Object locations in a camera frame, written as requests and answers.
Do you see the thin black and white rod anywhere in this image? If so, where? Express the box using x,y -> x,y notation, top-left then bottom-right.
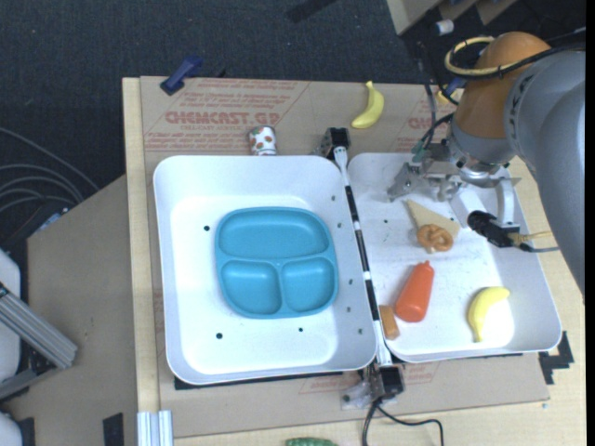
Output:
333,145 -> 394,367

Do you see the black cylinder on white bracket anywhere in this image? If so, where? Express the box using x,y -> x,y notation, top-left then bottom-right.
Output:
466,176 -> 522,249

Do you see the black block with thin wires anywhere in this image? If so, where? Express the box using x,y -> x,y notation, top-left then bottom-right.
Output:
319,126 -> 351,158
370,364 -> 406,398

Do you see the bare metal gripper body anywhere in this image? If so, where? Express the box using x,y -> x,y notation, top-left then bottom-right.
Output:
411,139 -> 509,189

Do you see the orange bottle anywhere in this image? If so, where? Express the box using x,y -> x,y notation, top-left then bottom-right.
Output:
394,259 -> 436,324

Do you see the blue divided plate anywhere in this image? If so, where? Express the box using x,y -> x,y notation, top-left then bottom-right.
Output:
214,206 -> 339,321

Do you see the brown pretzel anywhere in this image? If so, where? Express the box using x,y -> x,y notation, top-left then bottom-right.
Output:
415,223 -> 455,256

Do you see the beige pizza slice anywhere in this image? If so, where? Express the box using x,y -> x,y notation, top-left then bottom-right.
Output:
404,198 -> 462,241

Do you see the green toy vegetable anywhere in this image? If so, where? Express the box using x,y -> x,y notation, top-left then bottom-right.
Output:
284,436 -> 341,446

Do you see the yellow banana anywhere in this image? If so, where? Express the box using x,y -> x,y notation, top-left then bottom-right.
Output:
350,80 -> 387,130
466,285 -> 511,344

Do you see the white can with red print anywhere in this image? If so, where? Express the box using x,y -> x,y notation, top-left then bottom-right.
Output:
246,125 -> 279,157

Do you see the brown bread piece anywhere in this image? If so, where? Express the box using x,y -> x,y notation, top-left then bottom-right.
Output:
377,304 -> 402,342

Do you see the brown cardboard board red print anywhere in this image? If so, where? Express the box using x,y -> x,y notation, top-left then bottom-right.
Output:
139,75 -> 552,439

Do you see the white plastic tray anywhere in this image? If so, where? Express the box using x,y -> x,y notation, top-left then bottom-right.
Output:
346,151 -> 563,364
152,153 -> 378,387

